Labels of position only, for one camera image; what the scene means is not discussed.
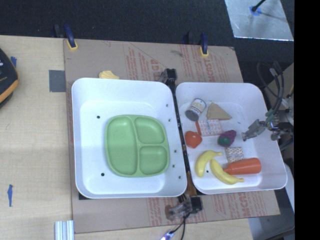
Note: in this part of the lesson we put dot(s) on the yellow banana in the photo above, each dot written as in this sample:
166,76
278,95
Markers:
203,160
221,172

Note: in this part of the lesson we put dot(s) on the green divided plate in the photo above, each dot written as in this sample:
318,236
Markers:
121,146

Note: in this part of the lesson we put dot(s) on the small white and grey can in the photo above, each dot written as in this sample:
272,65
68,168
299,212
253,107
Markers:
196,107

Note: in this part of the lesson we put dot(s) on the orange toy vegetable with stem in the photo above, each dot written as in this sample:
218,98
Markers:
193,139

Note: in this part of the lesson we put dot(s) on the white plastic tray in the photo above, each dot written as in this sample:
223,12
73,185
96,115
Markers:
260,149
90,144

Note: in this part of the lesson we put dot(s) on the yellow ridged toy crisp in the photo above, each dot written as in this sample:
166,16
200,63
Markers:
108,75

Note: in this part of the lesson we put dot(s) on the white packet with orange print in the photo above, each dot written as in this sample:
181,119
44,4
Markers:
211,127
234,154

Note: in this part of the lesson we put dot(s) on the brown cardboard board red print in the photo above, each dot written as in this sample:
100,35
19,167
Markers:
100,59

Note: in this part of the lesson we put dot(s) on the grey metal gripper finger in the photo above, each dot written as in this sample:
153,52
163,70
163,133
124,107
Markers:
275,135
253,130

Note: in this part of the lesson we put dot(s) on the tan pizza slice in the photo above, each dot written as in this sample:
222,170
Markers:
217,113

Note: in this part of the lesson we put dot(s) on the purple grapes with green leaf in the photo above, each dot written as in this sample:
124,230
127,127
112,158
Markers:
226,139

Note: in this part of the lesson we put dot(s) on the orange bottle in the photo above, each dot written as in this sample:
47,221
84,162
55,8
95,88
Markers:
246,166

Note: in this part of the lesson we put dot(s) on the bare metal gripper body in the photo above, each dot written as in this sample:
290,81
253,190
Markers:
283,127

